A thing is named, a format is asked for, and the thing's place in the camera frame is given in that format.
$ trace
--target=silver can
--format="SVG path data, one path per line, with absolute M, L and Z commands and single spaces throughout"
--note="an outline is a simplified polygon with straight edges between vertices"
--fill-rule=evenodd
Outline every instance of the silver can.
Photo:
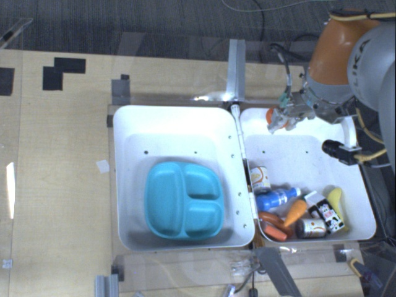
M 271 190 L 268 171 L 265 166 L 258 166 L 250 170 L 252 189 L 255 194 L 262 194 Z
M 296 222 L 296 236 L 299 239 L 323 238 L 326 224 L 322 219 L 299 219 Z

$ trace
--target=blue plastic bottle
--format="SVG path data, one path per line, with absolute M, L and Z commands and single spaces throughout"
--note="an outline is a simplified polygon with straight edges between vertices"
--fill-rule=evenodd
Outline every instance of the blue plastic bottle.
M 276 191 L 269 191 L 266 194 L 257 196 L 256 203 L 259 211 L 268 211 L 271 208 L 278 207 L 285 204 L 292 197 L 301 195 L 300 188 L 277 189 Z

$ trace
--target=blue plate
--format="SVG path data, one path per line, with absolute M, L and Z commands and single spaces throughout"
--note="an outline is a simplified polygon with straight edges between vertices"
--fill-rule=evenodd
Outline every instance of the blue plate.
M 147 176 L 144 207 L 150 230 L 166 239 L 208 239 L 223 226 L 222 185 L 212 170 L 193 163 L 155 165 Z

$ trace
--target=wooden table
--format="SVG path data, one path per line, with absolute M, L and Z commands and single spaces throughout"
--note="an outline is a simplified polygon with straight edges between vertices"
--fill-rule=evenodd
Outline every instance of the wooden table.
M 20 51 L 2 52 L 7 63 L 20 56 Z M 112 264 L 109 174 L 101 174 L 97 166 L 109 157 L 111 79 L 129 74 L 137 95 L 191 96 L 225 89 L 227 63 L 36 51 L 24 51 L 22 57 L 23 68 L 15 71 L 15 78 L 22 76 L 22 99 L 9 296 L 93 296 L 95 276 L 109 275 Z M 55 57 L 86 59 L 86 73 L 64 74 L 63 91 L 43 91 L 43 66 L 53 66 Z M 293 67 L 294 80 L 301 71 Z M 248 96 L 275 100 L 284 88 L 283 66 L 246 65 Z M 9 120 L 10 98 L 0 98 L 1 113 Z M 7 243 L 1 245 L 7 249 Z M 7 276 L 1 274 L 7 285 Z M 362 296 L 358 277 L 349 270 L 342 275 L 302 278 L 296 284 L 304 296 Z M 261 296 L 278 296 L 268 278 L 258 279 L 256 287 Z M 224 289 L 217 285 L 143 293 L 221 296 Z

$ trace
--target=orange carrot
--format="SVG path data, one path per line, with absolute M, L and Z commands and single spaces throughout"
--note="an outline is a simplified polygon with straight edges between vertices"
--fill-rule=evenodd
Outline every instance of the orange carrot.
M 296 222 L 303 216 L 305 210 L 307 210 L 307 203 L 301 199 L 296 200 L 287 213 L 284 225 L 290 226 L 292 223 Z

